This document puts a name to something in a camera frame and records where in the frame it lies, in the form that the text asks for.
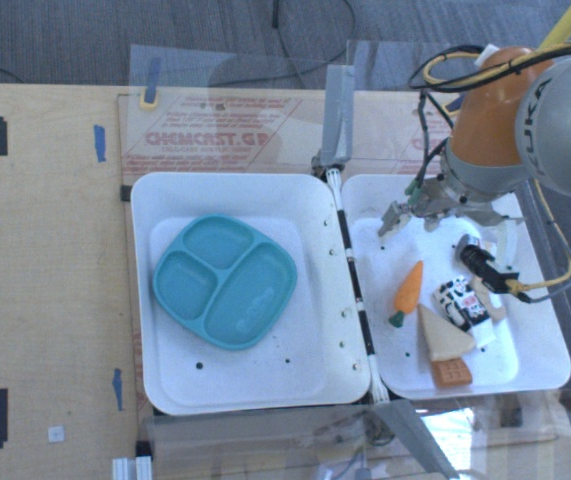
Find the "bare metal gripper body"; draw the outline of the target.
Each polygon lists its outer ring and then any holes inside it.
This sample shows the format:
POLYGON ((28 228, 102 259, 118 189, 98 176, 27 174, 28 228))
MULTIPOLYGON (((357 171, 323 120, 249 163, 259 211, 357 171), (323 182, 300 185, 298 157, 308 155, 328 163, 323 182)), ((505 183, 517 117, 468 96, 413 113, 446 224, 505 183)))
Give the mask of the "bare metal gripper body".
POLYGON ((424 179, 411 196, 411 213, 425 218, 468 217, 481 226, 494 226, 503 220, 493 202, 500 194, 485 193, 462 184, 453 174, 440 173, 424 179))

